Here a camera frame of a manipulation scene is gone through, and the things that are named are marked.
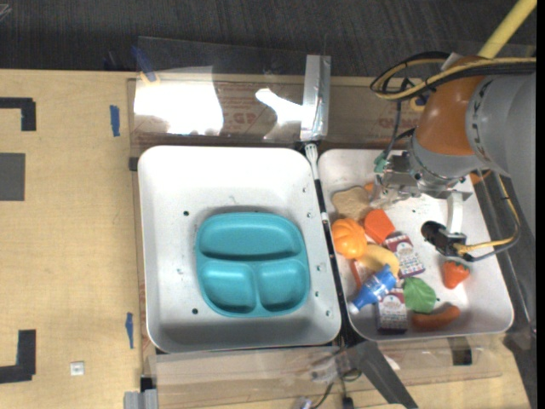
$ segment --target toy orange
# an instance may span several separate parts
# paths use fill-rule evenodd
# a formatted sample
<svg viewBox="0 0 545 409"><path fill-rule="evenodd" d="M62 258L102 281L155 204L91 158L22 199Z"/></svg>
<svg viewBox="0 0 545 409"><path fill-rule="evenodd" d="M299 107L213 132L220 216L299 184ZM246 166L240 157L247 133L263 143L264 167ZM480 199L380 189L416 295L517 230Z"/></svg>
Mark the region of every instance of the toy orange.
<svg viewBox="0 0 545 409"><path fill-rule="evenodd" d="M364 228L352 218L341 218L331 226L335 250L346 259L357 259L367 250Z"/></svg>

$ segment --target teal plate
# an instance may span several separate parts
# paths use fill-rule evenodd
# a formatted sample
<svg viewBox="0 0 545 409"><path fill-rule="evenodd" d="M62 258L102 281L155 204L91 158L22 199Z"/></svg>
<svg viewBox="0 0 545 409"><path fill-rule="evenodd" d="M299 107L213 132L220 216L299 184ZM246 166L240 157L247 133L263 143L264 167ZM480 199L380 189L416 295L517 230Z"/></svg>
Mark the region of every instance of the teal plate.
<svg viewBox="0 0 545 409"><path fill-rule="evenodd" d="M195 253L200 291L218 314L270 317L294 312L307 300L305 242L282 216L211 216L198 230Z"/></svg>

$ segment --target wooden surface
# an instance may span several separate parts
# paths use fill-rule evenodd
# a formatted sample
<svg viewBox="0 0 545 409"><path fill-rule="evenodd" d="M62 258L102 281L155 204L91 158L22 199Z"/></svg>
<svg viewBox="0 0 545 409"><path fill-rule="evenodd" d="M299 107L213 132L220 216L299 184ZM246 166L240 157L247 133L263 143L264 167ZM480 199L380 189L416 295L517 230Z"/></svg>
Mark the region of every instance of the wooden surface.
<svg viewBox="0 0 545 409"><path fill-rule="evenodd" d="M0 109L0 153L26 154L24 202L0 202L0 366L17 331L37 331L37 374L0 384L0 407L121 408L141 372L135 212L127 81L132 73L0 71L0 96L32 97L37 131ZM121 112L114 137L110 105ZM126 314L134 315L135 348ZM529 407L511 352L496 344L500 377L410 386L421 407ZM70 363L85 362L71 377ZM355 393L381 406L376 391ZM289 407L292 400L221 406ZM338 395L324 408L341 407Z"/></svg>

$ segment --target gray square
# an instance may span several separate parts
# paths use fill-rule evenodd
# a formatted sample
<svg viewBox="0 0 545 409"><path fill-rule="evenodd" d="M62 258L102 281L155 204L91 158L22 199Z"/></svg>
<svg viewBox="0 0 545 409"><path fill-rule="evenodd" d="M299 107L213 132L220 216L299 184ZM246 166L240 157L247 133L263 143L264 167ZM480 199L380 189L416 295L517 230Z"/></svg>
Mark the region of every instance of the gray square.
<svg viewBox="0 0 545 409"><path fill-rule="evenodd" d="M0 153L0 201L25 200L25 154Z"/></svg>

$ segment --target black corner marker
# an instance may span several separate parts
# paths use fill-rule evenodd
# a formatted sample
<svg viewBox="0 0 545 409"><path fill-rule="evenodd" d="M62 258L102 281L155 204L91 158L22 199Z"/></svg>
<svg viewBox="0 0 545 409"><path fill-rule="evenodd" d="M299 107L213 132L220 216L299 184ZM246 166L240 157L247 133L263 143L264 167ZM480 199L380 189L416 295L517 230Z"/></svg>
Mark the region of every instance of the black corner marker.
<svg viewBox="0 0 545 409"><path fill-rule="evenodd" d="M17 359L13 366L0 367L0 383L32 380L36 374L36 331L19 331Z"/></svg>
<svg viewBox="0 0 545 409"><path fill-rule="evenodd" d="M20 129L36 131L36 102L28 97L0 97L0 109L20 109Z"/></svg>

